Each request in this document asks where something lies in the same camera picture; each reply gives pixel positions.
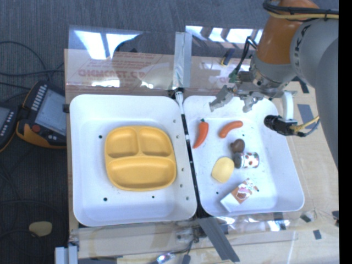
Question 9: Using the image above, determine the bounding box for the yellow divided plate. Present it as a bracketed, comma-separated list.
[103, 125, 178, 191]

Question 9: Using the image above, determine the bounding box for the pale yellow flat pebble shape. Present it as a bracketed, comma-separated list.
[28, 221, 53, 238]

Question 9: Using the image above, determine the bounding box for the brown cardboard board red print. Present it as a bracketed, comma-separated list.
[63, 48, 339, 264]

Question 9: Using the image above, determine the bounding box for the black cylinder on white bracket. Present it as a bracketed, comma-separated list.
[263, 91, 299, 136]

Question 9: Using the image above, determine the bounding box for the small printed can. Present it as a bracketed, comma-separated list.
[232, 151, 260, 169]

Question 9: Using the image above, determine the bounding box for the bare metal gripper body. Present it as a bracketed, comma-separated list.
[231, 70, 287, 101]

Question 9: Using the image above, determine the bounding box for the brown mushroom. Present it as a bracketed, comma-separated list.
[229, 138, 246, 153]

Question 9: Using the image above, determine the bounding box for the white and brown carton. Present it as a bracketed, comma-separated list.
[219, 177, 260, 213]

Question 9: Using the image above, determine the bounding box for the yellow round toy food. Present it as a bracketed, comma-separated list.
[211, 156, 235, 184]

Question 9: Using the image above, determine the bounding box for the orange carrot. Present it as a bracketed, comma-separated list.
[192, 118, 210, 150]

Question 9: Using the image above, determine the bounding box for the white plastic tray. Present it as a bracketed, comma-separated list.
[182, 95, 305, 217]
[68, 93, 198, 227]

